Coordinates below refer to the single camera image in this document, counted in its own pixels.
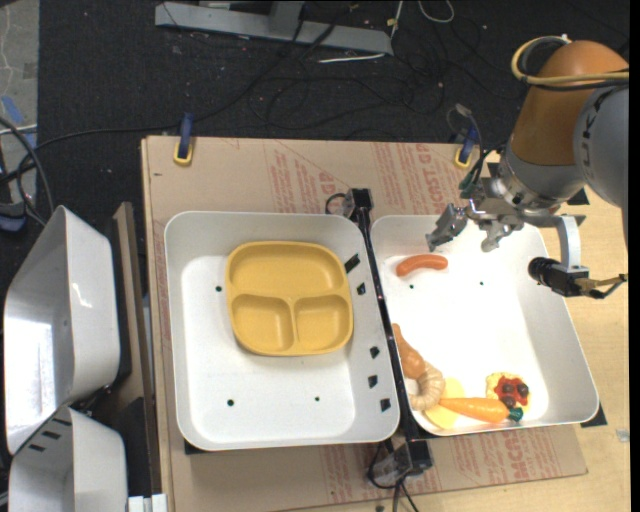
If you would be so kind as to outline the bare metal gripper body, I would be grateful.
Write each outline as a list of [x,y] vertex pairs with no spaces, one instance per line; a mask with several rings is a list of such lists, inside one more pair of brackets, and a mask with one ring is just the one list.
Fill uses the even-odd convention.
[[547,218],[554,214],[554,202],[516,178],[482,177],[464,211],[479,224],[502,224],[519,230],[524,223],[546,226]]

